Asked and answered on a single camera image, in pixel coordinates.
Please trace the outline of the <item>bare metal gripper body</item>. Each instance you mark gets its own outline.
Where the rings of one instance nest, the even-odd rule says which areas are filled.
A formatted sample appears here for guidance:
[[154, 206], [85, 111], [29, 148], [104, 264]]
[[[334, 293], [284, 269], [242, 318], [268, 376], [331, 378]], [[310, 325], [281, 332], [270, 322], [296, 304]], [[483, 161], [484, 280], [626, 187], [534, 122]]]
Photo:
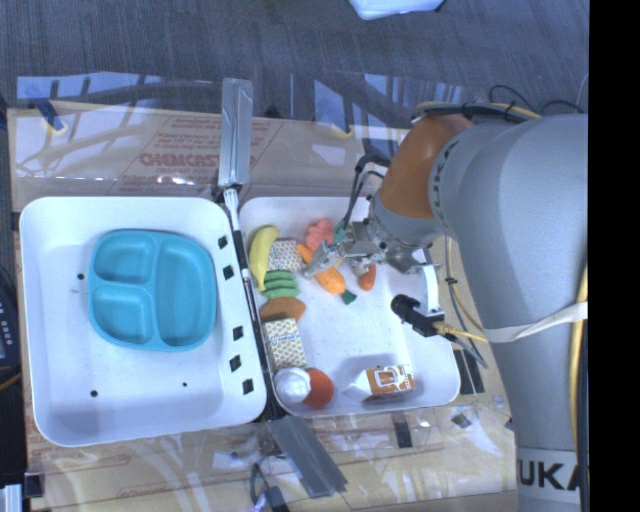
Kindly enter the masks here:
[[433, 219], [364, 219], [344, 225], [341, 251], [347, 258], [385, 263], [401, 274], [425, 265], [415, 253], [441, 235]]

